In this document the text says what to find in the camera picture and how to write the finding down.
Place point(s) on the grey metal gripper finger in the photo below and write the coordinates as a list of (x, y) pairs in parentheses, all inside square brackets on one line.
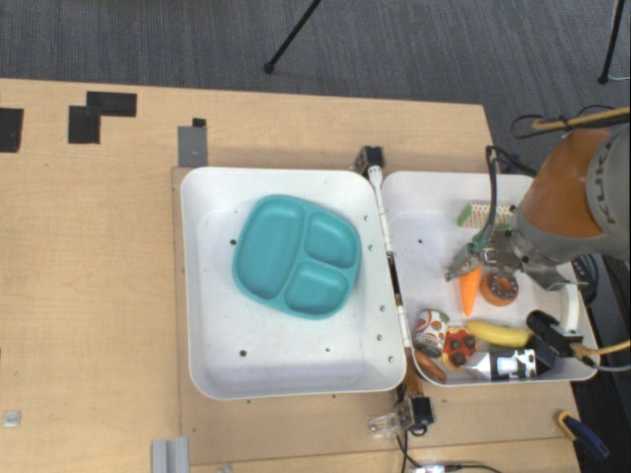
[(503, 264), (461, 264)]

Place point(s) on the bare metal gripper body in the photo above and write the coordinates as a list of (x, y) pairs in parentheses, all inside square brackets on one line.
[(504, 245)]

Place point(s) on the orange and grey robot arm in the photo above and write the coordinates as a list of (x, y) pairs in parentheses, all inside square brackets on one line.
[(557, 200)]

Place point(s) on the orange carrot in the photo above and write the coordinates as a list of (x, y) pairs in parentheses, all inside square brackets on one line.
[(469, 289)]

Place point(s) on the brown doughnut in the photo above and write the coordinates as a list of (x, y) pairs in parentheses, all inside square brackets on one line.
[(500, 296)]

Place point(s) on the white plastic tray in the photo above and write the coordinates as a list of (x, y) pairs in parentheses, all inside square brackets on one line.
[(276, 353), (429, 259)]

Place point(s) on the green and white packet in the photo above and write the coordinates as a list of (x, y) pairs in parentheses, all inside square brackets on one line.
[(477, 215)]

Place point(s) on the yellow banana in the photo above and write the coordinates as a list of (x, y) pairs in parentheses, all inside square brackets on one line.
[(498, 334)]

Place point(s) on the white and red can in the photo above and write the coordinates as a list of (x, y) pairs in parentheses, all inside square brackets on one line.
[(430, 330)]

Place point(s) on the slice of pizza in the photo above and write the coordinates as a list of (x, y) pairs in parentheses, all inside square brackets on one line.
[(458, 348)]

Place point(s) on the thin black and white rod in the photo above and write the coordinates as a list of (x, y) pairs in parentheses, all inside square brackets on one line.
[(381, 210)]

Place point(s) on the white and black carton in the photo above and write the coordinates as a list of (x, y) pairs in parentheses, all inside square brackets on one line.
[(503, 365)]

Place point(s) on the brown sausage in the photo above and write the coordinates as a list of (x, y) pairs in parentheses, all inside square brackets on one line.
[(431, 366)]

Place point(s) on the blue divided plate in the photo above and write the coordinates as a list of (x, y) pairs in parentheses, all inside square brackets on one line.
[(276, 254)]

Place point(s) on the black tripod leg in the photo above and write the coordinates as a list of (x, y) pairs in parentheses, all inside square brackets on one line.
[(305, 18), (613, 32)]

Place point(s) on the black cylinder on white bracket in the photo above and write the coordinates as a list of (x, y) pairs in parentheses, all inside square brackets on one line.
[(554, 335)]

